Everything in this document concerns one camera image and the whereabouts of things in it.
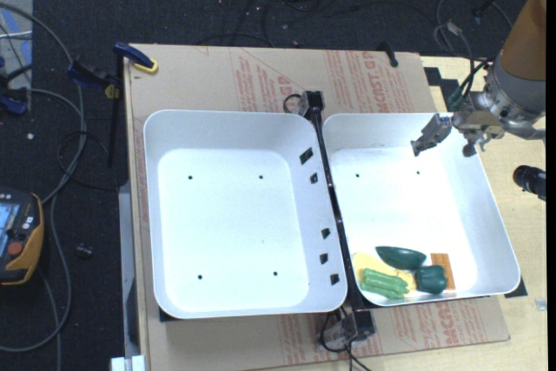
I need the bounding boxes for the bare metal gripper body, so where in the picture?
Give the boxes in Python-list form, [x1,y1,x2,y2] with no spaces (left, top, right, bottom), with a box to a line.
[450,90,539,141]

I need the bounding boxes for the white plastic tray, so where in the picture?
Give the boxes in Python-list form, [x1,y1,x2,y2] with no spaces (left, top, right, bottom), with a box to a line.
[321,112,522,308]
[142,109,349,321]

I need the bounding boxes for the thin black rod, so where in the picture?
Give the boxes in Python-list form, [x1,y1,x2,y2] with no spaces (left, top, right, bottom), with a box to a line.
[310,108,366,315]

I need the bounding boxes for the orange biscuit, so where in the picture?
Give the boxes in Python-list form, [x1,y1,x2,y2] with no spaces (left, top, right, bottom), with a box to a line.
[429,252,458,291]

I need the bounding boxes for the dark green bowl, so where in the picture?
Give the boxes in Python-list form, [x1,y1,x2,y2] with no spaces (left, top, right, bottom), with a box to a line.
[374,245,428,271]

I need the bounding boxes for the green bell pepper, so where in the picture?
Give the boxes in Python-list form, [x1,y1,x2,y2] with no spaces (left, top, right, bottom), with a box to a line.
[414,264,449,295]

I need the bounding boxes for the yellow flat slice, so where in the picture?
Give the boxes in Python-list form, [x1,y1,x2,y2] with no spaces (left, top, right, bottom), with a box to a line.
[352,252,419,293]

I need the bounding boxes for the light green beans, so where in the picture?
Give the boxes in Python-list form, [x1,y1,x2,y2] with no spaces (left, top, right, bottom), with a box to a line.
[360,267,411,301]

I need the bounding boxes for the brown cardboard board red print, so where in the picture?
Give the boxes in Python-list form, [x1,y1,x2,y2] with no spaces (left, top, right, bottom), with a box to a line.
[122,43,512,363]

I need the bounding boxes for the black cylinder on white bracket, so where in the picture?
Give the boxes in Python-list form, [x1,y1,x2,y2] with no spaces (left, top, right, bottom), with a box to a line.
[500,118,547,202]

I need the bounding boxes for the black block with thin wires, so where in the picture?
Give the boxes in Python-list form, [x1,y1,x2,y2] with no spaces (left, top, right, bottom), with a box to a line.
[298,89,325,116]
[322,308,377,352]

